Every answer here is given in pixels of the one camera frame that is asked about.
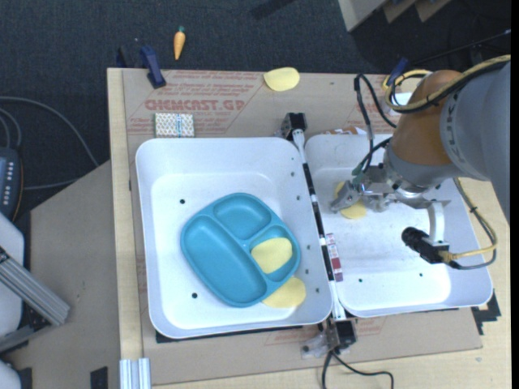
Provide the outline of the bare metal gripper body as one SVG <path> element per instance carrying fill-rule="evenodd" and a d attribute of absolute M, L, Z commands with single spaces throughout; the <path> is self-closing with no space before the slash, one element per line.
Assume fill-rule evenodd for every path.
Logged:
<path fill-rule="evenodd" d="M 403 203 L 412 208 L 431 205 L 431 200 L 424 197 L 428 192 L 426 187 L 405 180 L 389 165 L 370 166 L 360 179 L 359 192 L 363 202 L 365 196 L 384 196 L 390 205 Z"/>

